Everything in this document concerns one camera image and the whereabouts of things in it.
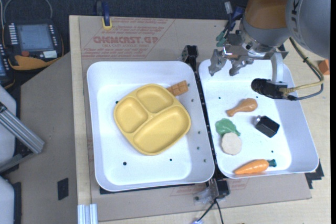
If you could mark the orange block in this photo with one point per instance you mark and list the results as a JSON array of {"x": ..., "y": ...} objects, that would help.
[{"x": 325, "y": 67}]

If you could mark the beige round toy slice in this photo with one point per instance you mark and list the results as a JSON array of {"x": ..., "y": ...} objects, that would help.
[{"x": 231, "y": 144}]

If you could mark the orange toy chicken drumstick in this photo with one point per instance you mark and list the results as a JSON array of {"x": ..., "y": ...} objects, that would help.
[{"x": 244, "y": 107}]

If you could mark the green toy lettuce leaf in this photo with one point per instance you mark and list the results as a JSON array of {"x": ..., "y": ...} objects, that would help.
[{"x": 225, "y": 126}]

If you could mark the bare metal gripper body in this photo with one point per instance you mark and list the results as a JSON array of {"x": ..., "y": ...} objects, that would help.
[{"x": 237, "y": 46}]

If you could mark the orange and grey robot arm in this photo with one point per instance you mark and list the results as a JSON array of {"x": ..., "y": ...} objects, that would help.
[{"x": 273, "y": 5}]

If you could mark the yellow divided plate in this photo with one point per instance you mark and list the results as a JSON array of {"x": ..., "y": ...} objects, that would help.
[{"x": 155, "y": 123}]

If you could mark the thin black rod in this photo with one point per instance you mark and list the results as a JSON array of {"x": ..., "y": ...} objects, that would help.
[{"x": 206, "y": 112}]

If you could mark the white plastic tray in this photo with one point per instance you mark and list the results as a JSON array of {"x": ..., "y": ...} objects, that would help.
[
  {"x": 155, "y": 170},
  {"x": 262, "y": 149}
]

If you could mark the orange toy carrot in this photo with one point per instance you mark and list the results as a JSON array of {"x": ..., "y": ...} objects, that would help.
[{"x": 253, "y": 166}]

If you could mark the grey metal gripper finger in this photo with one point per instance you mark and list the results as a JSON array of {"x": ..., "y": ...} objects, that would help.
[
  {"x": 216, "y": 63},
  {"x": 238, "y": 65}
]

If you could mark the black cylinder on white bracket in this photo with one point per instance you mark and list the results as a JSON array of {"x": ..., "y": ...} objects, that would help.
[{"x": 266, "y": 87}]

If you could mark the brown cardboard board, red print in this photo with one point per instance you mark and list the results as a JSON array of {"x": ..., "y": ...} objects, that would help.
[{"x": 147, "y": 39}]

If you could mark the brown chocolate biscuit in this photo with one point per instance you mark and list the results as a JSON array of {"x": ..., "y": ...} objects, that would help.
[{"x": 179, "y": 87}]

